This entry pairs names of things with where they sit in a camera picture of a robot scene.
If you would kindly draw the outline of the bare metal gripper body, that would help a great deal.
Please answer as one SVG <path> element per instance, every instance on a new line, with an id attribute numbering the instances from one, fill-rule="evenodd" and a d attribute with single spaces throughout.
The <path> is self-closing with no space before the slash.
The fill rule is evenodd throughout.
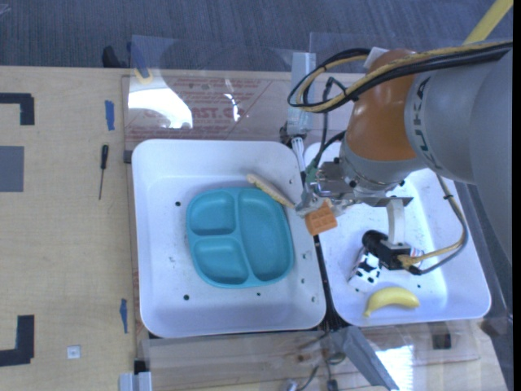
<path id="1" fill-rule="evenodd" d="M 317 197 L 317 208 L 323 203 L 323 198 L 341 200 L 344 209 L 355 204 L 367 204 L 371 207 L 386 207 L 391 205 L 404 205 L 403 197 L 387 196 L 385 191 L 377 189 L 374 185 L 363 185 L 364 180 L 355 177 L 348 178 L 343 174 L 344 168 L 339 160 L 323 162 L 316 173 L 314 180 L 308 183 Z"/>

